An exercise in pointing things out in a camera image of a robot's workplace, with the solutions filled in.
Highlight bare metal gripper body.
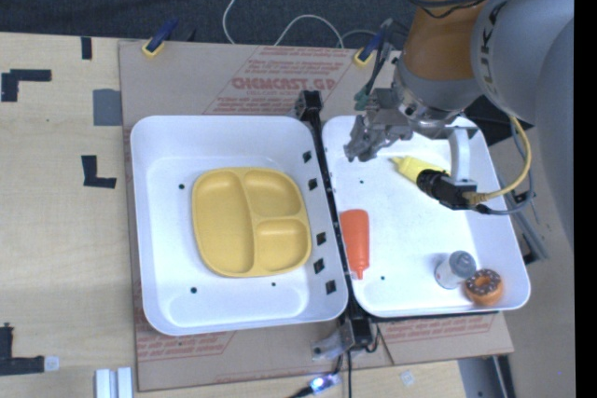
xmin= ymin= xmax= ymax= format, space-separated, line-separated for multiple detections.
xmin=363 ymin=87 xmax=461 ymax=144

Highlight thin black rod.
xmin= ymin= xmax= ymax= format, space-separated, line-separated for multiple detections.
xmin=309 ymin=114 xmax=369 ymax=341

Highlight orange bottle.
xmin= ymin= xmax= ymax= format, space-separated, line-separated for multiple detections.
xmin=339 ymin=208 xmax=371 ymax=281

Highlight white plastic tray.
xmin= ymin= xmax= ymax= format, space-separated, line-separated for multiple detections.
xmin=129 ymin=114 xmax=350 ymax=336
xmin=321 ymin=114 xmax=532 ymax=319

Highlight yellow divided plate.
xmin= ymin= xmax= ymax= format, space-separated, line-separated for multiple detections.
xmin=190 ymin=167 xmax=312 ymax=279

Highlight brown cardboard board red print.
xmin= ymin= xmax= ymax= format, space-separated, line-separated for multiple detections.
xmin=116 ymin=39 xmax=515 ymax=392

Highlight brown doughnut with sprinkles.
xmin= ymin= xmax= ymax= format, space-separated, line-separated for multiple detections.
xmin=464 ymin=268 xmax=505 ymax=307

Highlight black block with wires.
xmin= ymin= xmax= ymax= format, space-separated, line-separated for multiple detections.
xmin=294 ymin=89 xmax=325 ymax=119
xmin=338 ymin=315 xmax=378 ymax=351

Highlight black cylinder on white bracket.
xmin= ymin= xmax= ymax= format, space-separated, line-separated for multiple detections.
xmin=416 ymin=126 xmax=479 ymax=212

